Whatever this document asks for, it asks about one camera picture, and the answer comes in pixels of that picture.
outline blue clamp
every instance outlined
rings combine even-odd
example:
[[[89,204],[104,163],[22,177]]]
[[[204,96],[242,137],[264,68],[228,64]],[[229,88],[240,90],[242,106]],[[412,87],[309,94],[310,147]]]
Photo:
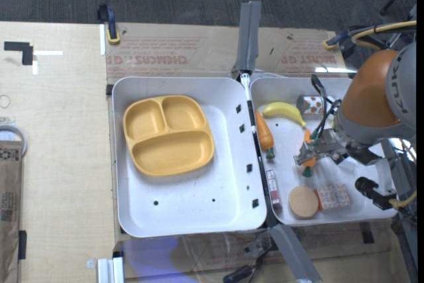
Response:
[[[115,25],[115,14],[113,13],[112,7],[107,4],[101,4],[97,10],[97,20],[100,23],[107,22],[107,41],[109,44],[118,44],[119,33]]]

